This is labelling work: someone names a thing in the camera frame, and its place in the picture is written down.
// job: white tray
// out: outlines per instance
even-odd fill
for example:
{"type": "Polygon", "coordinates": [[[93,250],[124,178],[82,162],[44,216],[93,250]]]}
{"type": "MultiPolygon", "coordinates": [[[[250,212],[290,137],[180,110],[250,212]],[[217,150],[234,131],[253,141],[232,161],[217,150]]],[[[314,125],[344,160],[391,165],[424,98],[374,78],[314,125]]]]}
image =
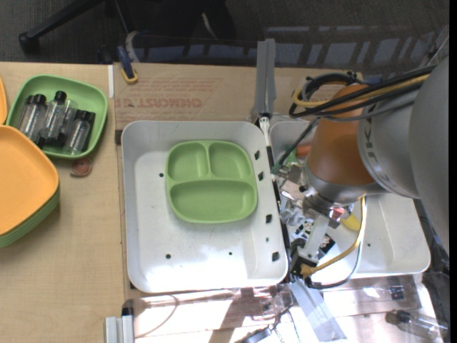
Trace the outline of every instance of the white tray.
{"type": "MultiPolygon", "coordinates": [[[[308,125],[307,121],[282,121],[270,130],[273,155],[279,158],[308,125]]],[[[308,144],[310,137],[301,143],[308,144]]],[[[360,219],[360,204],[353,209],[360,219]]],[[[344,252],[353,244],[357,233],[340,225],[328,228],[328,235],[336,242],[323,263],[344,252]]],[[[380,277],[392,274],[423,272],[431,261],[430,249],[423,234],[413,200],[395,194],[367,197],[366,230],[361,261],[352,278],[380,277]]],[[[313,280],[330,283],[344,279],[354,268],[356,251],[331,266],[316,272],[313,280]]]]}
{"type": "Polygon", "coordinates": [[[143,292],[163,293],[277,284],[288,262],[261,130],[248,122],[136,121],[122,134],[127,267],[143,292]],[[251,157],[258,204],[245,219],[194,224],[167,202],[166,156],[188,140],[226,140],[251,157]]]}

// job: chair leg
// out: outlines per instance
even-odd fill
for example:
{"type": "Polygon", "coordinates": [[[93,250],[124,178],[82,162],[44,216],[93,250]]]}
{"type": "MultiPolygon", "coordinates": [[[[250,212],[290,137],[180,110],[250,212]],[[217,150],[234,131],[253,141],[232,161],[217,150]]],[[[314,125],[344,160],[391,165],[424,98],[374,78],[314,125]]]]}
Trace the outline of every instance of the chair leg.
{"type": "Polygon", "coordinates": [[[121,23],[122,29],[128,34],[135,30],[134,21],[131,18],[129,6],[126,0],[109,0],[110,10],[114,10],[117,13],[119,23],[121,23]]]}
{"type": "Polygon", "coordinates": [[[61,26],[62,24],[65,24],[103,1],[104,0],[75,0],[58,13],[41,22],[38,26],[35,26],[27,32],[19,34],[19,43],[21,48],[24,52],[37,51],[39,49],[39,37],[61,26]]]}

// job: green divided plate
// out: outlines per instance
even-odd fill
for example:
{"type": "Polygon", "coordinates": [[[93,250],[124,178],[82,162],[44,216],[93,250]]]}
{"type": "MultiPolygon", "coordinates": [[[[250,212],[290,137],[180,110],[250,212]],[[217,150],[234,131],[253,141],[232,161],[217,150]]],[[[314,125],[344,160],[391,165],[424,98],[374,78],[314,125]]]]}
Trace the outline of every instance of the green divided plate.
{"type": "Polygon", "coordinates": [[[19,90],[6,119],[6,124],[16,126],[22,106],[29,95],[43,94],[51,101],[57,91],[65,91],[67,98],[76,102],[78,109],[95,113],[89,143],[80,154],[67,154],[61,147],[45,145],[43,152],[48,156],[62,159],[80,159],[91,153],[101,136],[108,113],[108,100],[105,94],[95,86],[82,81],[55,75],[36,75],[28,79],[19,90]]]}
{"type": "Polygon", "coordinates": [[[166,190],[176,216],[188,222],[238,221],[257,206],[251,160],[230,141],[185,141],[171,148],[166,190]]]}

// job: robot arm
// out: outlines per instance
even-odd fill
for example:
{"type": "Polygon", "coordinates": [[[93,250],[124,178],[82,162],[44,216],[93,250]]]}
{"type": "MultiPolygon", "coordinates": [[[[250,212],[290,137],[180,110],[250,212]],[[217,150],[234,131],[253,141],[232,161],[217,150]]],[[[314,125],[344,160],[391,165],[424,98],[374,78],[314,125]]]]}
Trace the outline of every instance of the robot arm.
{"type": "Polygon", "coordinates": [[[392,82],[375,92],[354,83],[302,112],[320,118],[304,165],[303,212],[329,218],[383,192],[420,199],[448,252],[448,57],[392,82]]]}

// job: black cable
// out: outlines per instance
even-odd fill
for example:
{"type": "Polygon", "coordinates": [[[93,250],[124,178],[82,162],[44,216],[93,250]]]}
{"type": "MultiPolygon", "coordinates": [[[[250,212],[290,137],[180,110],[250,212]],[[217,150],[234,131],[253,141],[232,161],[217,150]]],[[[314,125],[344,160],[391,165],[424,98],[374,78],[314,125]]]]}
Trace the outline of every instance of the black cable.
{"type": "Polygon", "coordinates": [[[305,85],[303,85],[302,93],[305,94],[305,97],[308,101],[311,100],[311,96],[318,91],[323,85],[326,84],[339,84],[343,82],[346,85],[351,84],[365,84],[365,82],[357,79],[357,75],[352,71],[348,71],[346,74],[340,74],[338,72],[331,74],[324,74],[317,76],[315,78],[307,76],[305,85]]]}
{"type": "Polygon", "coordinates": [[[276,329],[278,324],[281,322],[281,317],[289,311],[289,309],[292,307],[292,304],[287,306],[282,312],[279,312],[274,319],[273,325],[270,327],[266,327],[260,330],[256,330],[255,332],[251,333],[248,337],[244,338],[241,343],[257,343],[260,342],[261,340],[269,337],[271,335],[271,332],[276,329]]]}
{"type": "Polygon", "coordinates": [[[316,114],[318,117],[327,117],[327,116],[334,116],[335,114],[342,114],[348,111],[352,111],[354,109],[364,108],[365,106],[370,106],[375,103],[379,103],[380,101],[391,99],[395,96],[400,96],[403,94],[407,94],[411,91],[417,90],[422,86],[422,83],[415,83],[412,85],[405,86],[404,88],[396,89],[393,91],[389,91],[387,93],[380,94],[378,96],[374,96],[373,98],[369,98],[361,103],[353,104],[351,106],[347,106],[345,108],[334,109],[333,111],[325,111],[320,114],[316,114]]]}
{"type": "Polygon", "coordinates": [[[410,99],[408,101],[404,101],[396,106],[390,106],[389,108],[379,109],[377,111],[372,111],[370,113],[361,114],[360,116],[352,116],[352,117],[334,117],[329,116],[326,117],[329,121],[333,122],[351,122],[351,121],[360,121],[361,119],[372,118],[375,116],[379,116],[380,114],[386,113],[388,111],[395,111],[397,109],[404,108],[405,106],[410,106],[414,103],[414,99],[410,99]]]}
{"type": "Polygon", "coordinates": [[[291,108],[289,109],[289,115],[291,117],[293,117],[293,118],[298,118],[298,117],[302,117],[302,116],[308,116],[308,115],[312,115],[312,114],[315,114],[315,113],[319,113],[319,112],[323,111],[324,109],[330,108],[330,107],[335,106],[337,104],[346,103],[347,101],[355,99],[355,98],[357,98],[359,96],[363,96],[365,94],[370,94],[370,93],[372,93],[374,91],[377,91],[377,90],[380,90],[380,89],[385,89],[386,87],[393,86],[395,84],[399,84],[399,83],[404,82],[406,80],[414,79],[414,78],[416,78],[418,76],[422,76],[424,74],[429,74],[430,72],[433,71],[433,69],[435,67],[436,67],[436,65],[427,66],[427,67],[422,68],[422,69],[418,69],[418,70],[415,70],[415,71],[410,71],[408,73],[399,75],[399,76],[394,77],[392,79],[385,80],[382,83],[374,84],[374,85],[371,85],[369,87],[363,88],[361,90],[354,91],[354,92],[352,92],[350,94],[347,94],[347,95],[344,95],[344,96],[340,96],[339,98],[332,99],[330,101],[327,101],[324,104],[321,104],[319,106],[315,106],[313,108],[306,109],[305,111],[302,111],[302,112],[297,113],[297,114],[294,113],[295,109],[297,108],[297,105],[295,103],[292,103],[291,108]]]}

